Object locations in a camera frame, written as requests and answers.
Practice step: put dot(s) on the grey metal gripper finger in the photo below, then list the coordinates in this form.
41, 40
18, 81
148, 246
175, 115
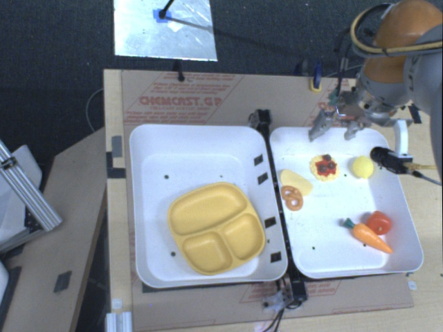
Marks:
353, 130
321, 124

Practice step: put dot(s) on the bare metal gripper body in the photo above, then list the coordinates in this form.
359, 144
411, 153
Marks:
353, 107

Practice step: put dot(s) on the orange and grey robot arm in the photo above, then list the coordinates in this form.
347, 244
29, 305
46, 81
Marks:
401, 26

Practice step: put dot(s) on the yellow ball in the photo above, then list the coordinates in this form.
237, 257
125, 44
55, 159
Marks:
363, 167

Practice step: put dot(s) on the small round toy pizza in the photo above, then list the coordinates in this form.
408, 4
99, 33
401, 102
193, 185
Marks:
324, 168

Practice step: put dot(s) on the pale yellow toy chip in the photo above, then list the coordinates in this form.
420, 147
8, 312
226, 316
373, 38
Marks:
301, 182

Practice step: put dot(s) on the thin black rod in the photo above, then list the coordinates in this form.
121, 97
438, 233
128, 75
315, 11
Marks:
277, 185

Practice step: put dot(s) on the orange toy pretzel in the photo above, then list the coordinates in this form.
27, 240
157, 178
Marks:
287, 194

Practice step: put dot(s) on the red toy tomato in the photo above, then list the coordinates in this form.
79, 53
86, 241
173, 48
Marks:
379, 222

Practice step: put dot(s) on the brown cardboard board red print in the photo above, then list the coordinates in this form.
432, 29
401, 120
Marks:
221, 99

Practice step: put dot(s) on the orange toy carrot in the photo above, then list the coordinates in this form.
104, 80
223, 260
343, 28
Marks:
368, 235

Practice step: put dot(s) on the white plastic tray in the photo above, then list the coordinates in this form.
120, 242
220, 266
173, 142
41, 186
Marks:
194, 150
332, 240

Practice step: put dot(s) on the yellow divided plate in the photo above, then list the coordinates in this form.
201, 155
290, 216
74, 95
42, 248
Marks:
214, 227

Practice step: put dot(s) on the black cylinder on white bracket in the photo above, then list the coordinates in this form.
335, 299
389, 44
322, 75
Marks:
384, 157

